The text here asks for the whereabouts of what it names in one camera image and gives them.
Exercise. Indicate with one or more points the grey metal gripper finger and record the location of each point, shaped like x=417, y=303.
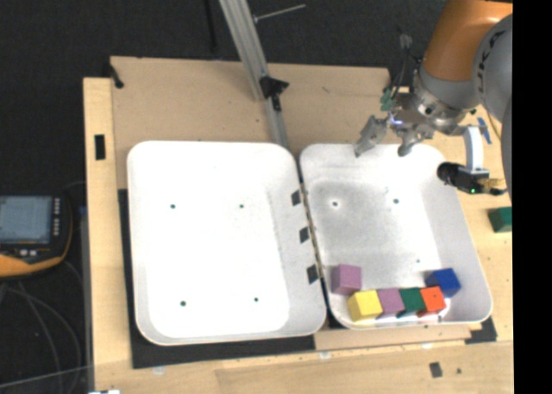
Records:
x=409, y=144
x=371, y=133

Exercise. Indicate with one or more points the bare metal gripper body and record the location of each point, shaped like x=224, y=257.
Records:
x=424, y=118

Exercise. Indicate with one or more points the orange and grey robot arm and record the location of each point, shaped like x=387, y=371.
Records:
x=459, y=34

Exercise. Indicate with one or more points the white plastic tray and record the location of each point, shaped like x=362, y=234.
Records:
x=215, y=245
x=379, y=228

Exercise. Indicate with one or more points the green cube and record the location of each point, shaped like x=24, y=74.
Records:
x=412, y=298
x=501, y=219

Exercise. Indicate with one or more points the blue cube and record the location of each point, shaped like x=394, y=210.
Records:
x=445, y=281

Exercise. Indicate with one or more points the purple cube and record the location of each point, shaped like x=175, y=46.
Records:
x=346, y=278
x=391, y=300

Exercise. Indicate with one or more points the orange cube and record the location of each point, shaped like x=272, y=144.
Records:
x=433, y=299

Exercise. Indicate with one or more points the yellow cube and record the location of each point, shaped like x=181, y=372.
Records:
x=364, y=305

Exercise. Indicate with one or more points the brown cardboard board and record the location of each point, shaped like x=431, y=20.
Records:
x=194, y=99

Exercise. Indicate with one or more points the black cylinder on white bracket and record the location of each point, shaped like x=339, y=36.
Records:
x=463, y=177

